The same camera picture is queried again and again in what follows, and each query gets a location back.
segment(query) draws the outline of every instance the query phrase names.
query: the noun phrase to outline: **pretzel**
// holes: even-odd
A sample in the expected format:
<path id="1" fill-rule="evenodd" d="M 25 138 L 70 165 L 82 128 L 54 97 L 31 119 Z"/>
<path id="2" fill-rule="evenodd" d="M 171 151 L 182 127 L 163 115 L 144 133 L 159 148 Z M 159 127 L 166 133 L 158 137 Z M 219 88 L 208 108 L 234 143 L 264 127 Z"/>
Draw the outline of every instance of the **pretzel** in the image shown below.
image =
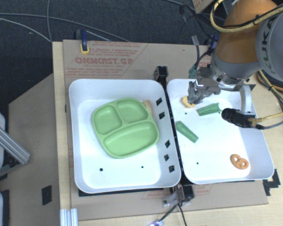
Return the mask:
<path id="1" fill-rule="evenodd" d="M 249 167 L 249 162 L 237 154 L 231 155 L 231 163 L 238 169 L 247 169 Z"/>

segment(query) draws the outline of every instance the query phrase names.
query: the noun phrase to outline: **yellow cable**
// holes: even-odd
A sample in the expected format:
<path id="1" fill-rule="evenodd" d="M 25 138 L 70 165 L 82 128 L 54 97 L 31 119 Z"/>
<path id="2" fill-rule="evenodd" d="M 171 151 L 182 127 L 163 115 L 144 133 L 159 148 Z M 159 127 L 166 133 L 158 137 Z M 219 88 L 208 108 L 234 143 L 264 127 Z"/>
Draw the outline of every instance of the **yellow cable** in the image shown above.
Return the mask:
<path id="1" fill-rule="evenodd" d="M 263 74 L 262 70 L 258 71 L 258 73 L 260 74 L 260 76 L 262 77 L 262 79 L 266 82 L 266 84 L 270 87 L 270 89 L 275 93 L 277 94 L 277 96 L 282 100 L 283 102 L 283 97 L 280 95 L 280 93 L 273 87 L 273 85 L 269 82 L 268 78 Z M 272 118 L 276 118 L 278 116 L 282 116 L 283 115 L 283 112 L 281 113 L 277 113 L 277 114 L 274 114 L 274 115 L 270 115 L 270 116 L 266 116 L 266 117 L 263 117 L 263 118 L 249 118 L 248 121 L 252 122 L 252 124 L 257 124 L 259 122 L 262 122 L 262 121 L 266 121 L 266 120 L 269 120 L 269 119 L 272 119 Z"/>
<path id="2" fill-rule="evenodd" d="M 218 31 L 220 32 L 238 32 L 238 31 L 242 31 L 242 30 L 245 30 L 245 29 L 248 29 L 248 28 L 251 28 L 252 26 L 254 25 L 258 25 L 259 23 L 261 23 L 262 21 L 278 14 L 278 13 L 281 13 L 283 11 L 283 6 L 275 9 L 275 10 L 271 10 L 270 12 L 267 12 L 265 15 L 263 15 L 262 17 L 258 18 L 258 19 L 255 19 L 252 23 L 249 23 L 249 24 L 246 24 L 244 26 L 241 26 L 241 27 L 237 27 L 237 28 L 223 28 L 223 27 L 220 27 L 218 26 L 215 21 L 214 21 L 214 16 L 213 16 L 213 13 L 216 11 L 217 7 L 225 0 L 218 0 L 215 4 L 214 4 L 214 8 L 213 8 L 213 11 L 211 11 L 210 13 L 210 21 L 211 21 L 211 24 L 212 26 L 217 29 Z"/>

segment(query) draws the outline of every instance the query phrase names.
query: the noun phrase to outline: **blue clamp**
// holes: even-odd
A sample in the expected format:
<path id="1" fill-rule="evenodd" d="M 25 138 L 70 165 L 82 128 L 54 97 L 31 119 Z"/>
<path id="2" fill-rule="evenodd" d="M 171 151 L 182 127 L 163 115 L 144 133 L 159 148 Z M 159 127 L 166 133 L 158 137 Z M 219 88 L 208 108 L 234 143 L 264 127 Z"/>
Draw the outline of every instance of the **blue clamp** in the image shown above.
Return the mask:
<path id="1" fill-rule="evenodd" d="M 81 29 L 81 39 L 82 39 L 82 43 L 80 44 L 81 53 L 87 55 L 89 53 L 89 46 L 87 41 L 87 32 L 84 29 Z"/>

